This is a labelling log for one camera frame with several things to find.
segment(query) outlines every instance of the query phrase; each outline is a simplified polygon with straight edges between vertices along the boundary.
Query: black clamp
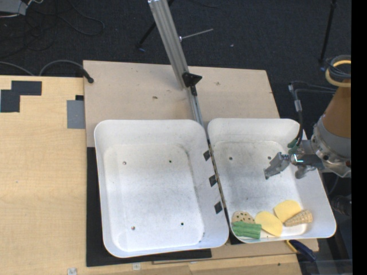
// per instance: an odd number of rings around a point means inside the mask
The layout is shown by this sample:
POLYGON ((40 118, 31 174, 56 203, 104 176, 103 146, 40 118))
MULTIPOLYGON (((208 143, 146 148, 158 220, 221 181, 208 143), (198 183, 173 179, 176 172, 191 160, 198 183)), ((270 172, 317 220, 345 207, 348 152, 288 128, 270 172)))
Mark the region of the black clamp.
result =
POLYGON ((190 87, 191 94, 193 96, 197 96, 197 91, 195 85, 202 79, 202 76, 198 76, 196 74, 192 74, 189 72, 184 72, 182 75, 183 82, 185 83, 186 87, 190 87))
POLYGON ((87 80, 90 84, 94 83, 94 79, 89 75, 89 73, 84 68, 81 67, 80 71, 83 74, 83 76, 85 76, 87 78, 87 80))

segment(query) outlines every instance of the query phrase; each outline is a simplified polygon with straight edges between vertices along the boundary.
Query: yellow toy cheese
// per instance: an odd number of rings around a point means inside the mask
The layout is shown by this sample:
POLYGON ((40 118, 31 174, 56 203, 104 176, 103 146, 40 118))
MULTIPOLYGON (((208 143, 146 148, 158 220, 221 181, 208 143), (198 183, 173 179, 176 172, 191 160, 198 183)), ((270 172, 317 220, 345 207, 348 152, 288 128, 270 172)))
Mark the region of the yellow toy cheese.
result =
POLYGON ((266 232, 281 236, 283 231, 283 223, 268 211, 261 211, 255 217, 255 223, 261 224, 261 228, 266 232))
POLYGON ((283 223, 301 212, 302 209, 297 201, 288 199, 274 207, 274 213, 283 223))

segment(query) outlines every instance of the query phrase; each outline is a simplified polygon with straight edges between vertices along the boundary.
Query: black mat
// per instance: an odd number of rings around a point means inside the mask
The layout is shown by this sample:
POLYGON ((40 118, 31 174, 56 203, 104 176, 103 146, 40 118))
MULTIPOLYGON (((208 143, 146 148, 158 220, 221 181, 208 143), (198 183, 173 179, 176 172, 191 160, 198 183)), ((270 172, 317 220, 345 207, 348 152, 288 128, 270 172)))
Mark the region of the black mat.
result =
POLYGON ((147 261, 194 260, 212 257, 210 249, 163 253, 132 258, 117 258, 112 256, 103 244, 95 148, 87 148, 87 166, 87 267, 147 261))

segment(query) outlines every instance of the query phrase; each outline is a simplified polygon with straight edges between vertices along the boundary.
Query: metal rod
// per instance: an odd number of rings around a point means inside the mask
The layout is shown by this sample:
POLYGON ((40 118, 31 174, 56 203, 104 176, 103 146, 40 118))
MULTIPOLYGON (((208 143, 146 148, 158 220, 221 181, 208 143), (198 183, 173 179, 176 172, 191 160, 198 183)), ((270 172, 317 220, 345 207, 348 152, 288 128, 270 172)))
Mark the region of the metal rod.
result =
POLYGON ((327 42, 329 40, 329 34, 330 34, 330 29, 331 29, 331 23, 333 21, 334 10, 335 10, 336 7, 337 7, 337 0, 332 0, 331 5, 330 5, 329 21, 327 22, 325 39, 324 39, 324 42, 323 42, 321 56, 320 56, 320 59, 319 59, 319 62, 321 64, 324 62, 324 57, 325 57, 327 42))
POLYGON ((197 96, 194 96, 191 93, 190 87, 186 87, 182 77, 185 72, 189 72, 189 67, 186 62, 179 37, 177 35, 176 27, 174 25, 167 0, 148 0, 148 4, 153 14, 155 23, 157 24, 159 33, 161 34, 161 38, 176 79, 179 82, 181 88, 186 89, 188 92, 195 120, 204 126, 197 96))
POLYGON ((184 37, 179 37, 179 41, 182 42, 183 39, 186 39, 186 38, 190 38, 190 37, 193 37, 193 36, 197 36, 198 34, 204 34, 204 33, 207 33, 207 32, 211 32, 213 29, 210 29, 210 30, 203 30, 202 32, 199 32, 199 33, 194 33, 194 34, 190 34, 188 36, 184 36, 184 37))
MULTIPOLYGON (((173 1, 175 0, 169 0, 168 5, 171 6, 171 4, 173 3, 173 1)), ((143 35, 143 37, 140 39, 140 41, 138 43, 136 43, 136 47, 139 49, 142 47, 143 43, 145 42, 146 38, 150 35, 150 33, 155 29, 155 27, 157 26, 157 24, 154 22, 150 28, 148 29, 148 31, 143 35)))

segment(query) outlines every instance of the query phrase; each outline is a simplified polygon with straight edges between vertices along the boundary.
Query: white tray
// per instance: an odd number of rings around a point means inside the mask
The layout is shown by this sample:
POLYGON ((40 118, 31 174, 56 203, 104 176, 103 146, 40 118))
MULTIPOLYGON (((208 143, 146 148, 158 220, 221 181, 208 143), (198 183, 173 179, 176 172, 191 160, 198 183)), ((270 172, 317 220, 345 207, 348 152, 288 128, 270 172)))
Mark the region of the white tray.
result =
POLYGON ((327 238, 336 223, 317 170, 302 179, 295 178, 296 167, 289 165, 278 175, 265 179, 264 169, 276 153, 287 154, 287 144, 295 139, 299 124, 290 119, 214 119, 208 135, 216 161, 219 180, 229 219, 235 211, 247 211, 253 217, 286 199, 297 201, 312 212, 310 224, 283 227, 281 237, 261 231, 260 239, 238 237, 243 242, 285 239, 327 238))
POLYGON ((229 234, 204 129, 193 120, 95 128, 103 241, 115 257, 215 248, 229 234))

